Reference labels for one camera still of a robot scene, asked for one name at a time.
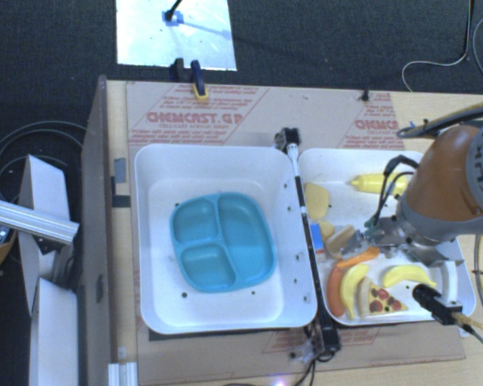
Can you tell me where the yellow mustard bottle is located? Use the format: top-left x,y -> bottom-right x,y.
349,172 -> 412,197

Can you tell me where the tan hot dog bun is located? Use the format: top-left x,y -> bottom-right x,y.
324,224 -> 356,260

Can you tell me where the yellow banana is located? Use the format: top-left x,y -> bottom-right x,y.
382,265 -> 439,290
340,262 -> 371,320

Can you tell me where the thin black and white rod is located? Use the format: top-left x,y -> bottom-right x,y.
287,142 -> 328,329

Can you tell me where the blue carton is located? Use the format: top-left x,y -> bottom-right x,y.
308,223 -> 328,257

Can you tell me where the white plastic tray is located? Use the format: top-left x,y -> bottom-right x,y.
134,142 -> 319,335
297,147 -> 477,328

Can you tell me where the orange sausage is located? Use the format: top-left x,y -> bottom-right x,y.
327,266 -> 346,318

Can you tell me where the orange carrot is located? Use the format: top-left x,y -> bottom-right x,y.
335,245 -> 381,269

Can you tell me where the blue divided plate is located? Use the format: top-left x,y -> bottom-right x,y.
169,192 -> 278,294

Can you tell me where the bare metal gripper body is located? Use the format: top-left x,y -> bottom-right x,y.
364,215 -> 466,269

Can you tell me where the pizza slice with pepperoni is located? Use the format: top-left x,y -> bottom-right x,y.
358,276 -> 410,318

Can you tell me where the large yellow crisp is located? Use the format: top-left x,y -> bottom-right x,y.
303,182 -> 332,221

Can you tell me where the black block with thin wires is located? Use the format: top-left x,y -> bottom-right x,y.
304,314 -> 342,358
275,126 -> 303,150

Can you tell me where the black cylinder on white bracket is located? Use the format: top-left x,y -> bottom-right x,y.
411,260 -> 464,326

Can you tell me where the brown cardboard board red print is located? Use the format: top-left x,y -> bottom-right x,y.
125,81 -> 467,372

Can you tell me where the small yellow crisp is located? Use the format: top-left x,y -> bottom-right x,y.
318,220 -> 336,241

